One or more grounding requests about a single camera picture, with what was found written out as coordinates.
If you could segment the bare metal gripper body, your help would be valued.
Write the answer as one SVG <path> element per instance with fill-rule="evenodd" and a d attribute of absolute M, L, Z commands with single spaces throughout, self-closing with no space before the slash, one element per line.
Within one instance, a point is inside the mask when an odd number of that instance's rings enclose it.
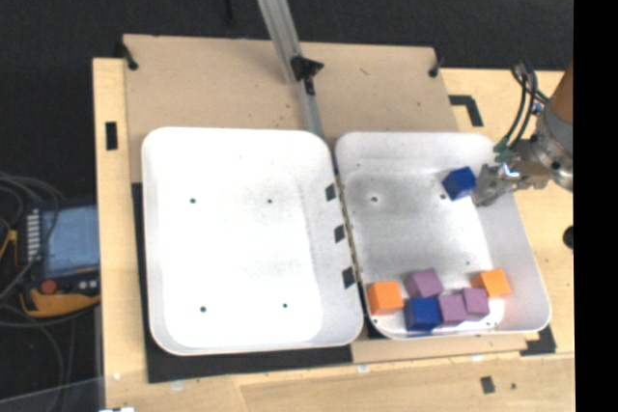
<path fill-rule="evenodd" d="M 574 188 L 573 157 L 555 141 L 522 140 L 514 148 L 515 170 L 531 179 L 535 188 L 551 180 L 563 189 Z"/>

